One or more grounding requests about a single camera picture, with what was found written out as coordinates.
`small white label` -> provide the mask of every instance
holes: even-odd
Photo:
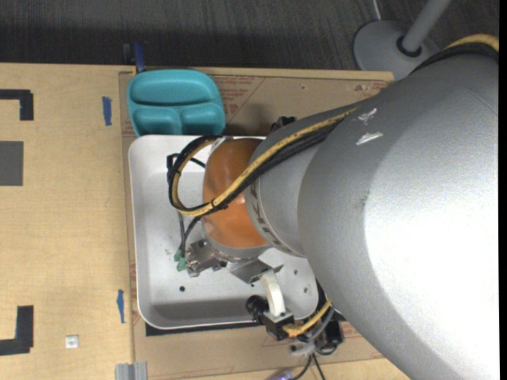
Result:
[[[370,120],[377,113],[377,109],[374,108],[370,112],[366,112],[365,114],[361,114],[357,117],[357,119],[364,123],[364,125],[368,125],[368,120]]]
[[[362,137],[360,137],[356,145],[363,145],[364,143],[369,143],[370,141],[373,141],[373,139],[377,139],[383,136],[382,132],[374,132],[373,134],[364,134]]]
[[[79,335],[65,336],[65,348],[72,349],[79,346]]]

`white tray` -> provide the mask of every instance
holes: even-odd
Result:
[[[207,270],[191,278],[178,272],[173,257],[180,243],[177,212],[169,203],[166,156],[180,152],[193,136],[145,135],[128,151],[137,265],[137,298],[144,320],[159,329],[239,324],[252,321],[245,303],[251,295],[265,295],[259,282],[246,284],[226,268]],[[196,158],[206,162],[209,149]],[[190,162],[180,180],[186,205],[201,203],[204,170]],[[189,242],[202,238],[198,224]],[[317,306],[314,273],[306,259],[269,249],[259,258],[277,273],[284,300],[296,318],[310,315]]]

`black cable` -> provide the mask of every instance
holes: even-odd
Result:
[[[311,364],[311,355],[308,358],[307,363],[304,365],[304,368],[299,372],[299,374],[297,376],[292,378],[292,380],[298,380],[299,378],[302,378],[304,376],[304,374],[308,371],[308,367],[310,367],[310,364]]]
[[[304,334],[301,334],[301,335],[298,335],[296,337],[296,339],[299,341],[299,342],[303,342],[305,344],[308,343],[308,336],[304,335]]]
[[[317,370],[320,373],[320,377],[322,378],[322,380],[326,380],[326,377],[322,373],[322,369],[320,368],[320,365],[318,364],[317,356],[315,356],[315,353],[312,353],[311,357],[314,358],[315,366],[317,367]]]
[[[268,172],[273,167],[279,165],[281,162],[286,161],[294,155],[297,155],[304,150],[311,148],[318,143],[324,141],[329,133],[336,127],[336,124],[331,125],[329,127],[323,128],[311,135],[306,135],[299,139],[296,142],[288,145],[278,154],[274,154],[270,159],[268,159],[264,164],[259,166],[259,168],[253,172],[242,184],[240,184],[218,207],[215,207],[208,211],[203,215],[210,215],[219,210],[223,210],[227,208],[228,204],[230,204],[236,197],[238,197],[241,193],[245,191],[256,179],[258,179],[261,175]]]
[[[335,344],[331,349],[329,350],[326,350],[326,349],[317,349],[317,353],[322,355],[322,356],[329,356],[329,355],[332,355],[333,353],[335,353],[335,351],[338,349],[338,344]]]
[[[180,250],[181,250],[181,257],[185,257],[185,252],[187,250],[187,239],[189,239],[189,235],[193,230],[193,227],[196,226],[196,224],[200,221],[200,217],[194,217],[194,219],[190,222],[189,226],[187,227],[187,230],[185,231],[185,235],[181,239],[180,244]]]
[[[324,306],[324,304],[326,304],[327,297],[326,292],[324,291],[324,289],[322,288],[317,279],[315,279],[315,282],[317,283],[317,294],[318,294],[317,311],[319,311]]]
[[[484,55],[493,59],[496,63],[500,63],[500,57],[498,51],[487,44],[480,42],[471,42],[468,44],[455,45],[454,47],[447,47],[443,51],[437,52],[435,55],[427,58],[423,63],[417,66],[410,74],[417,72],[423,67],[427,67],[443,59],[451,58],[457,55]]]
[[[166,158],[167,183],[168,184],[170,183],[171,170],[173,169],[173,160],[175,158],[177,158],[179,155],[180,154],[171,154],[171,155],[168,155]],[[202,168],[206,168],[206,164],[203,163],[202,161],[200,161],[199,159],[190,158],[190,161]],[[181,241],[180,241],[180,245],[178,246],[178,248],[180,249],[181,256],[185,257],[187,239],[188,239],[190,233],[192,232],[193,227],[199,222],[200,218],[194,218],[190,222],[189,227],[186,230],[185,230],[185,224],[183,222],[183,215],[181,215],[181,213],[179,211],[177,211],[177,218],[178,218],[178,222],[180,225],[180,236],[181,236]]]
[[[275,167],[276,165],[279,165],[281,162],[291,158],[292,156],[318,144],[324,141],[329,133],[341,122],[341,120],[338,120],[336,123],[324,127],[321,130],[318,130],[316,132],[313,132],[309,135],[304,135],[297,141],[294,141],[287,147],[285,147],[281,152],[277,154],[273,154],[271,158],[269,158],[264,164],[262,164],[255,172],[253,172],[240,186],[238,186],[218,207],[212,208],[207,213],[202,214],[204,215],[210,215],[214,212],[217,212],[219,210],[223,210],[227,208],[227,205],[230,204],[236,197],[238,197],[242,192],[245,191],[245,189],[250,186],[256,179],[258,179],[262,174],[266,173],[271,168]],[[212,140],[216,140],[217,138],[220,138],[218,135],[205,135],[202,137],[199,137],[198,139],[195,139],[192,141],[189,145],[187,145],[180,153],[180,155],[177,157],[176,161],[174,162],[173,172],[169,173],[169,190],[170,193],[173,191],[173,180],[176,173],[179,173],[179,168],[185,161],[185,159],[188,157],[190,153],[192,153],[194,150],[196,150],[201,145],[208,143]],[[180,207],[176,205],[173,201],[172,196],[170,195],[170,202],[173,205],[173,207],[179,209]],[[189,211],[196,210],[198,208],[203,207],[204,204],[197,205],[195,207],[187,207],[186,209]]]

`black tape marking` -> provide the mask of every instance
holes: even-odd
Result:
[[[19,120],[33,121],[33,93],[25,89],[0,89],[0,100],[19,100]]]
[[[22,141],[0,141],[0,186],[23,185]]]
[[[33,348],[33,306],[19,306],[14,338],[0,340],[0,356],[30,353],[30,348]]]

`yellow cable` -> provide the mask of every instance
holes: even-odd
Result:
[[[291,134],[283,139],[281,139],[279,142],[275,143],[273,146],[271,146],[266,152],[259,155],[258,158],[256,158],[244,171],[241,175],[239,175],[235,181],[232,182],[232,184],[222,193],[219,194],[217,197],[215,197],[212,201],[209,203],[203,204],[202,207],[196,208],[196,209],[186,209],[183,203],[180,201],[180,198],[177,194],[177,187],[181,176],[181,171],[185,167],[185,165],[189,162],[190,158],[192,158],[197,152],[205,148],[206,146],[209,146],[213,144],[214,140],[209,140],[207,142],[204,142],[200,146],[198,146],[194,151],[192,151],[185,160],[181,163],[181,166],[177,169],[177,172],[175,173],[174,180],[173,180],[173,189],[171,191],[171,198],[173,200],[174,205],[176,208],[182,213],[183,215],[189,215],[192,217],[200,217],[201,215],[206,214],[208,211],[212,210],[215,207],[218,207],[232,192],[234,192],[245,180],[252,175],[259,167],[261,167],[271,156],[274,154],[277,154],[281,150],[283,150],[286,146],[290,145],[294,141],[296,141],[299,138],[302,138],[305,135],[309,135],[313,132],[319,131],[325,127],[329,127],[330,125],[335,124],[337,121],[344,119],[348,114],[356,110],[356,108],[352,108],[348,111],[345,111],[341,114],[338,114],[337,116],[332,116],[330,118],[327,118],[323,121],[319,121],[317,123],[312,124],[309,127],[306,127],[302,130],[299,130],[295,132],[294,134]]]
[[[298,335],[304,334],[308,329],[314,326],[318,320],[322,318],[322,316],[326,313],[326,311],[331,307],[331,300],[327,300],[326,303],[322,306],[320,311],[318,311],[312,318],[310,318],[303,325],[295,325],[295,324],[286,324],[282,328],[288,334],[289,338],[295,338]]]
[[[470,36],[465,36],[461,40],[453,42],[445,49],[463,44],[485,44],[492,47],[495,51],[499,51],[500,40],[496,36],[490,34],[474,34]]]

